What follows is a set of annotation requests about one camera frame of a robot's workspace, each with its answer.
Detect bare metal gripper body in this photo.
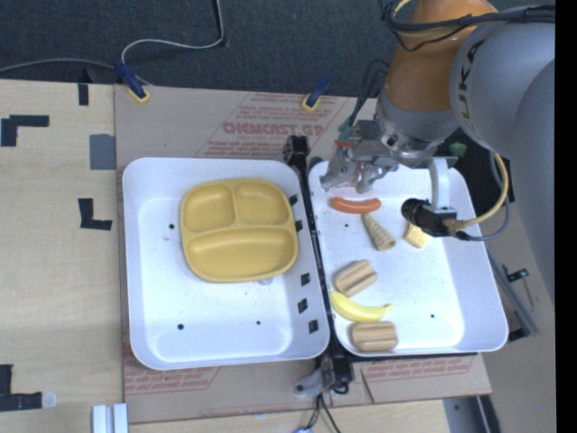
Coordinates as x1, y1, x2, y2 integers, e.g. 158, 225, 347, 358
345, 120, 442, 171

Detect orange sausage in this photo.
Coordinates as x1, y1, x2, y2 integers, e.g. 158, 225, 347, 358
329, 196, 383, 215

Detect beige ice cream cone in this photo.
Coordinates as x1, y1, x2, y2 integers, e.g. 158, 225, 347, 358
361, 212, 398, 253

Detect thin black rod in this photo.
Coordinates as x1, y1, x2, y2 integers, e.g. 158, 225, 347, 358
292, 151, 338, 370

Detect pale yellow ridged piece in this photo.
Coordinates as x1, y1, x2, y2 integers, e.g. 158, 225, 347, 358
402, 222, 431, 250

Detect beige ridged bread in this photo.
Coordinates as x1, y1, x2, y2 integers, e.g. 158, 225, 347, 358
349, 319, 400, 353
333, 259, 380, 299

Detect yellow divided plate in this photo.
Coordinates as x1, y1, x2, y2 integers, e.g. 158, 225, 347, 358
179, 178, 301, 285

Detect white plastic tray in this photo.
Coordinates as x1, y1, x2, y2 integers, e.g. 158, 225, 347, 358
121, 156, 332, 372
307, 160, 510, 358

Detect yellow banana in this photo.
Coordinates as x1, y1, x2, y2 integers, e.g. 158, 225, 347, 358
329, 290, 395, 324

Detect brown cardboard board red print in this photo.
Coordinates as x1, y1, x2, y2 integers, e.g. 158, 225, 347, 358
112, 83, 493, 424

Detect black cylinder on white bracket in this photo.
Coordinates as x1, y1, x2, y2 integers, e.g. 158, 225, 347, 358
399, 157, 460, 238

